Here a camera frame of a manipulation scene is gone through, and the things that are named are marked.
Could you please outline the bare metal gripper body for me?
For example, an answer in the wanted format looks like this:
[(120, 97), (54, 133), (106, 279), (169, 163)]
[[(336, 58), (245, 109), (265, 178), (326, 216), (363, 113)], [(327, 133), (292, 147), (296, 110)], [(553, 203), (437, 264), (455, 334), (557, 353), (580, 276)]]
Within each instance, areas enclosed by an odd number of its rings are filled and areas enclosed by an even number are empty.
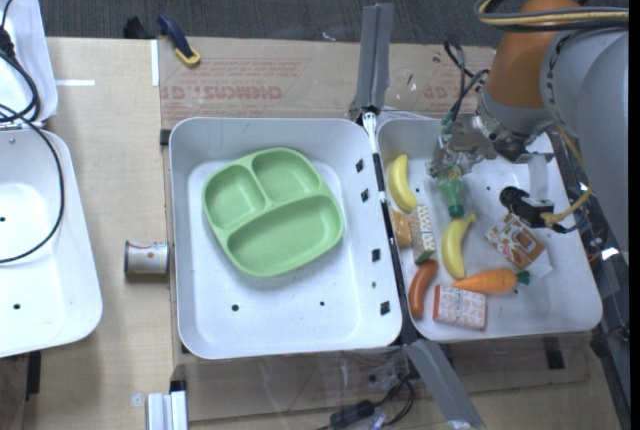
[(531, 137), (517, 133), (492, 116), (458, 114), (443, 126), (447, 147), (457, 153), (494, 159), (498, 156), (512, 163), (527, 154)]

